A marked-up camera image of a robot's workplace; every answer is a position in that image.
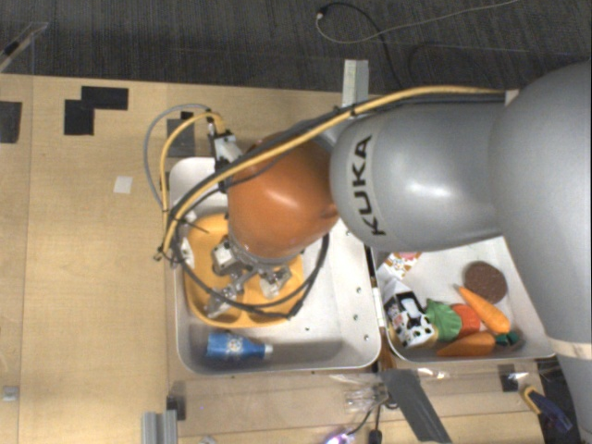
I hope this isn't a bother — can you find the blue bottle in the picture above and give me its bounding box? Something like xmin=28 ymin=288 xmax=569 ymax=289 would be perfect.
xmin=205 ymin=330 xmax=275 ymax=364

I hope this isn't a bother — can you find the white plastic tray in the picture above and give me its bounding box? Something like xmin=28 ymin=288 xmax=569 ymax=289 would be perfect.
xmin=369 ymin=236 xmax=559 ymax=365
xmin=166 ymin=156 xmax=383 ymax=376

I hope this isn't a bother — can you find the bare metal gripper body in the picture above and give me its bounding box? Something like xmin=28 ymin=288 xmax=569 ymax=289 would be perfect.
xmin=210 ymin=240 xmax=293 ymax=295

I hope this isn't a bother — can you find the brown round biscuit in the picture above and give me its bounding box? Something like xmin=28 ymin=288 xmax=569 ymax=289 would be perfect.
xmin=463 ymin=261 xmax=509 ymax=305

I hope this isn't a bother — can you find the orange divided plate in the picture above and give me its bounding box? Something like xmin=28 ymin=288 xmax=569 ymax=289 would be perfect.
xmin=182 ymin=214 xmax=306 ymax=328

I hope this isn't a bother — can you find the orange carrot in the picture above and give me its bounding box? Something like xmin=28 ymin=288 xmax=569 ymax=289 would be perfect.
xmin=435 ymin=330 xmax=520 ymax=359
xmin=456 ymin=285 xmax=512 ymax=335

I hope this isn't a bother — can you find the white doughnut print packet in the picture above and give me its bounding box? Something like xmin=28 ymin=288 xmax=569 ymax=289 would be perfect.
xmin=376 ymin=251 xmax=423 ymax=287

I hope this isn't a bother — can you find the pale wood board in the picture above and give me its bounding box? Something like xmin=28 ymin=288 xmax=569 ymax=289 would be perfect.
xmin=165 ymin=83 xmax=563 ymax=439

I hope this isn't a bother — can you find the white cow print carton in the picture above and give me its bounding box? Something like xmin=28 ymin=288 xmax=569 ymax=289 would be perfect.
xmin=380 ymin=277 xmax=438 ymax=351

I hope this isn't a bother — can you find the green leafy vegetable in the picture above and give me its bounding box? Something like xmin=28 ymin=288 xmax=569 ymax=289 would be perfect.
xmin=424 ymin=298 xmax=464 ymax=343

